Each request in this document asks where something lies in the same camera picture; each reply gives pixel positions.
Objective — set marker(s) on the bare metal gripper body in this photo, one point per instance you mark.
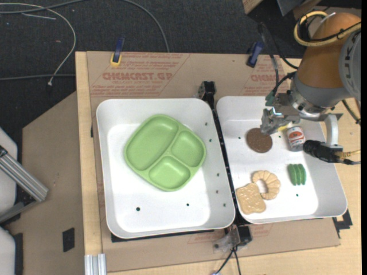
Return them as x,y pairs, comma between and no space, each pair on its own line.
289,107

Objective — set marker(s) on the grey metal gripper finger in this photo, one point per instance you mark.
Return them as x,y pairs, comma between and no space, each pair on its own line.
266,123
281,123

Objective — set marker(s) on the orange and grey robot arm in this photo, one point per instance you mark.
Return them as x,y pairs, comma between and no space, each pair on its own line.
321,67

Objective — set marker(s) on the brown round biscuit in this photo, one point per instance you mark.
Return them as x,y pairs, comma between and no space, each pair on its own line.
259,142

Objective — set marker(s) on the small white and orange can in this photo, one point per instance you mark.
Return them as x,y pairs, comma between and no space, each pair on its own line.
296,139

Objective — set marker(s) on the green sliced toy vegetable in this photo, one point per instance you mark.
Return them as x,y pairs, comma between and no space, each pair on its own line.
297,174

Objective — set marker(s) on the thin black and white rod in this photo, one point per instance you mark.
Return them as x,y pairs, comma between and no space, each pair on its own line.
226,165

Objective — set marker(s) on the white plastic tray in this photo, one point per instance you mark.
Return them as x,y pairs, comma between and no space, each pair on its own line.
160,211
312,188

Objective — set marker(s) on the beige toy toast slice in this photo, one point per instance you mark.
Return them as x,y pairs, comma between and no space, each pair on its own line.
250,199

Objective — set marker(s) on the brown cardboard board, red print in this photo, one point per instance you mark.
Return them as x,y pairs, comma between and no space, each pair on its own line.
177,73

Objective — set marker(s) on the green divided plate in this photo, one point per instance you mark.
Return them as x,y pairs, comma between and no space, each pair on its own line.
160,150

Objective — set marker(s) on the black cylinder on white bracket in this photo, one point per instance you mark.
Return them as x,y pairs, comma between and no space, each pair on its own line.
321,150

